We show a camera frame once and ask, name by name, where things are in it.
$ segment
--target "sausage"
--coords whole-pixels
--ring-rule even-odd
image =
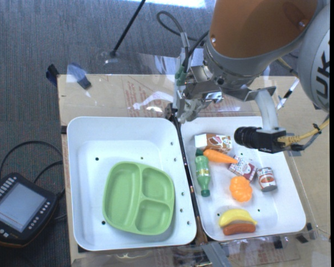
[[[223,228],[223,234],[232,235],[232,234],[242,234],[242,233],[253,233],[256,230],[254,224],[230,224]]]

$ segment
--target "banana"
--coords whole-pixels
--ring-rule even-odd
[[[251,215],[249,214],[249,212],[247,210],[243,210],[243,209],[230,209],[227,210],[226,212],[224,212],[220,219],[219,219],[219,226],[223,227],[226,226],[228,224],[230,224],[232,221],[250,221],[252,222],[254,225],[257,224],[257,221],[255,221]]]

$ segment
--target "green divided plate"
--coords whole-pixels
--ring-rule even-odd
[[[173,181],[166,172],[137,162],[119,162],[107,177],[102,212],[117,229],[157,235],[171,223],[174,197]]]

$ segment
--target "green bottle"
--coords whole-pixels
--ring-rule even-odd
[[[199,186],[202,188],[202,196],[208,197],[210,196],[210,191],[208,189],[208,185],[210,182],[210,172],[208,165],[208,158],[204,155],[197,156],[195,158],[195,166],[197,169],[197,181]]]

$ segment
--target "can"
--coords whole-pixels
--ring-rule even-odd
[[[256,173],[263,192],[269,192],[277,188],[276,180],[270,167],[260,168]]]

